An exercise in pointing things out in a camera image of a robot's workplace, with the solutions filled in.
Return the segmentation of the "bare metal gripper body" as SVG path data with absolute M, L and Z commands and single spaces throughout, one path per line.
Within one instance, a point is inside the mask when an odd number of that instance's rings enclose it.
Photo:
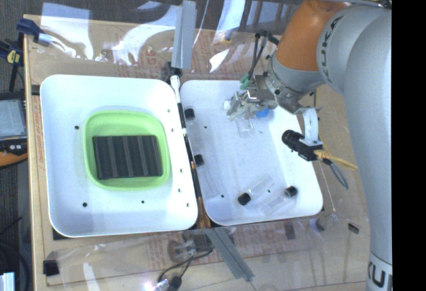
M 247 88 L 248 104 L 259 104 L 264 109 L 281 107 L 291 114 L 300 111 L 302 94 L 281 84 L 275 77 L 266 75 L 254 75 Z

